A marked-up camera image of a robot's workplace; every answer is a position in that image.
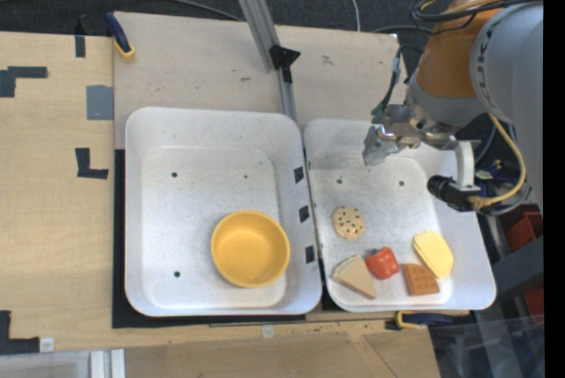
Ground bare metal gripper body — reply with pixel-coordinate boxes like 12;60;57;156
377;103;459;151

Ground white plastic tray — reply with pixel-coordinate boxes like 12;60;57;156
124;106;323;318
303;117;498;314

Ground beige chocolate chip biscuit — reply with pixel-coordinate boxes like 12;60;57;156
331;205;367;241

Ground red bell pepper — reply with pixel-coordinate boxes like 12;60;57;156
364;246;401;282

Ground yellow cheese wedge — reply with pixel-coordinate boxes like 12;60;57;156
412;231;456;281

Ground beige triangular bread slice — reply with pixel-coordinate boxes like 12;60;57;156
331;254;378;300

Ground brown waffle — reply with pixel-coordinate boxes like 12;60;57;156
401;262;441;297

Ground yellow bowl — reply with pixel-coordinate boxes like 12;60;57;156
210;209;292;290

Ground black cylinder on white bracket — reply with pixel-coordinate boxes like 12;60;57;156
426;140;483;214

